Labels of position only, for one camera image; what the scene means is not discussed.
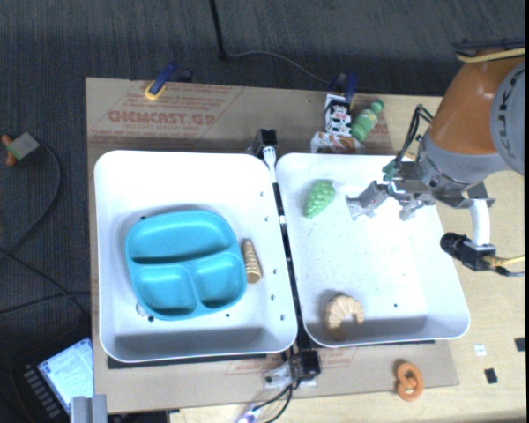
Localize orange and white carton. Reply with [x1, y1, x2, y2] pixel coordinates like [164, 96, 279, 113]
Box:
[309, 130, 365, 155]

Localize black block with thin wires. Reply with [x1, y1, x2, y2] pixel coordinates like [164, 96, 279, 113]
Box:
[254, 128, 279, 158]
[287, 349, 324, 381]

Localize beige ice cream cone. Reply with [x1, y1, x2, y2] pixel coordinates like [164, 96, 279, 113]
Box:
[240, 238, 265, 286]

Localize green grapes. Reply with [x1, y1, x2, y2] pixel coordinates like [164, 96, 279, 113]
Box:
[302, 179, 337, 219]

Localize white cow print carton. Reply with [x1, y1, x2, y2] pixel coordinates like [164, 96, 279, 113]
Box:
[323, 93, 354, 138]

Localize orange pretzel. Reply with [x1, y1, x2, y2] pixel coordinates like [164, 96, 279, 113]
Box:
[392, 359, 425, 403]

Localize green bottle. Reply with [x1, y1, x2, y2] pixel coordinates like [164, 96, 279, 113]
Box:
[349, 99, 386, 145]

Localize blue divided plate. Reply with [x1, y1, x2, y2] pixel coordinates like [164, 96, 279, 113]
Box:
[123, 209, 249, 323]

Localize beige croissant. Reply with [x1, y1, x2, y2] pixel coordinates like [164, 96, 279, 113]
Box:
[324, 293, 366, 341]

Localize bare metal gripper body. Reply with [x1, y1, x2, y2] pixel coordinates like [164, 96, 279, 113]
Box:
[387, 161, 497, 211]

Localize white plastic tray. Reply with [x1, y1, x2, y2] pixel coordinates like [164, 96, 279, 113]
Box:
[93, 149, 300, 364]
[274, 152, 472, 349]

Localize thin black and white rod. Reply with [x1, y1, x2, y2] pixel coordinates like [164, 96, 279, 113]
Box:
[262, 146, 312, 352]

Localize brown cardboard board, red print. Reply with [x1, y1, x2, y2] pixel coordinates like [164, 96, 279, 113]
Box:
[85, 76, 461, 415]

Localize black cylinder on white bracket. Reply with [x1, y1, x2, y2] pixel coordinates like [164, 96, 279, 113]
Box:
[439, 198, 498, 273]

